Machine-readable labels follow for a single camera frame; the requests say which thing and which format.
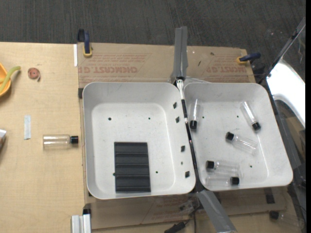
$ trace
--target white paper strip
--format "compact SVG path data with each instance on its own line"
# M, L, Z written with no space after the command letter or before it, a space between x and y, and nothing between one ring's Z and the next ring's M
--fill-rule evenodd
M31 138L31 116L24 116L24 140Z

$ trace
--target brown round object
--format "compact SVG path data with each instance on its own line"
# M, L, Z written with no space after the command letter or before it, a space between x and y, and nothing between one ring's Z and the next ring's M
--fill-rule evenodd
M29 68L28 69L28 77L31 79L37 79L40 77L40 71L37 68Z

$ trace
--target white tray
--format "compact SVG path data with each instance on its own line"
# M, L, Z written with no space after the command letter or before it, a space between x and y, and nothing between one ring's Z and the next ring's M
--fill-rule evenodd
M184 88L187 109L198 99L202 118L191 136L201 183L213 191L288 185L293 172L276 123L268 93L255 83L190 83ZM247 124L240 103L248 101L257 115L261 130ZM257 141L256 156L240 151L225 140L230 131ZM239 186L208 186L206 160L239 163Z
M191 151L176 87L169 83L90 83L83 91L83 105L86 180L94 197L186 194L194 188ZM147 142L151 192L115 192L115 142Z

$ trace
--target glass vial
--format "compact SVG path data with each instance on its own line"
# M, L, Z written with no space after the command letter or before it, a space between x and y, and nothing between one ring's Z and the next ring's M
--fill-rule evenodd
M190 128L193 130L196 130L197 128L200 111L201 106L198 102L198 99L196 99L195 102L190 106Z
M210 174L206 178L206 185L209 186L238 186L240 184L239 177L227 176L224 174Z
M258 145L256 142L254 142L248 138L242 137L240 135L233 134L231 132L227 132L225 138L233 146L235 146L239 149L242 149L242 150L244 150L244 151L246 151L252 155L256 154L256 149L257 149L257 145Z
M261 125L258 123L257 118L255 117L255 114L250 107L248 102L243 102L240 105L240 109L242 110L242 113L249 125L252 126L253 130L258 132L261 129Z
M241 176L240 165L228 161L206 161L205 168L208 173L222 173L228 176Z
M46 134L43 135L44 149L68 149L72 144L79 143L78 136L68 134Z
M302 218L284 211L270 211L269 216L273 222L284 224L284 226L291 226L301 230L305 227L305 221Z

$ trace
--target small round object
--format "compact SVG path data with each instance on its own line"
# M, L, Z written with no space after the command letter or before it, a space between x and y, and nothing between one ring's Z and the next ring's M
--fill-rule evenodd
M231 177L231 184L238 185L240 183L240 179L238 177Z
M28 77L30 79L38 79L40 77L40 71L37 68L29 68L28 69Z
M215 167L215 162L213 162L213 161L206 161L206 163L205 163L205 168L206 169L214 169L214 167Z
M77 144L79 143L79 137L77 135L70 137L70 143Z
M190 121L190 128L192 130L196 130L196 127L198 126L198 122L195 120Z
M227 132L227 134L225 135L225 138L226 138L228 141L232 141L233 138L234 138L234 134L231 133L231 132Z
M260 126L260 124L259 124L258 122L253 123L253 124L252 124L252 127L253 127L253 129L254 129L255 131L258 131L258 130L261 129L261 126Z
M280 216L280 214L277 211L270 211L269 216L271 219L278 220L278 217Z

